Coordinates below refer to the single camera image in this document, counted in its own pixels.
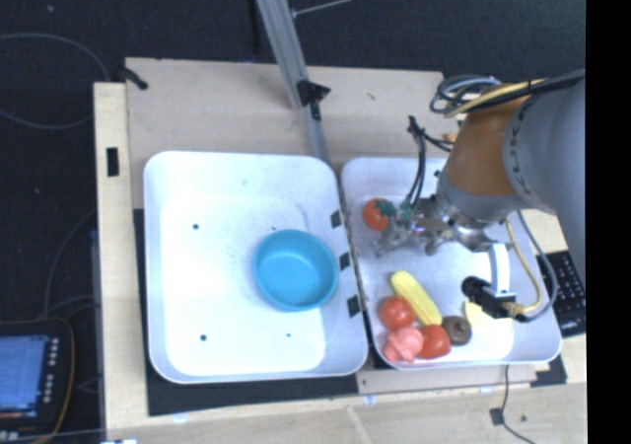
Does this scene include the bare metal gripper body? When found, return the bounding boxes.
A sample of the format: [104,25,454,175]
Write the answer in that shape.
[402,195,495,253]

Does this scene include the red tomato with green stem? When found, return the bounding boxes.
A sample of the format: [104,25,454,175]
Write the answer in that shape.
[363,197,398,232]

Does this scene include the white plastic tray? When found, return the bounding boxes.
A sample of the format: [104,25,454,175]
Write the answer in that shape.
[339,157,563,371]
[142,150,370,385]

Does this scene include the yellow corn cob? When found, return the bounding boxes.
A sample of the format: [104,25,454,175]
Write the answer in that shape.
[390,269,444,327]

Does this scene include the yellow cheese slice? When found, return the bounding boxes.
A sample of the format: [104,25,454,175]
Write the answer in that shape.
[462,300,493,330]

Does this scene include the brown doughnut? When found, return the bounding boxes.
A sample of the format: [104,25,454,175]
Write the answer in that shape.
[441,315,473,347]

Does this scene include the blue bowl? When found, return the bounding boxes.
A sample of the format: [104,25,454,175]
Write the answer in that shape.
[252,228,340,313]

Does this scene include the pink toy food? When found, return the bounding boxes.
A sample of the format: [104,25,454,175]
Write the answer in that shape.
[382,327,425,364]

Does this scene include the black keyboard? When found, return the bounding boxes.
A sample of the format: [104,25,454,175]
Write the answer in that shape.
[535,249,587,339]

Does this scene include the pale wood board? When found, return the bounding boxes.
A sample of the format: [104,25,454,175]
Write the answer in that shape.
[124,56,568,397]

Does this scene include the black cylinder on white bracket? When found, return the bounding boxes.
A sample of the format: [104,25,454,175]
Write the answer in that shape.
[461,243,518,320]

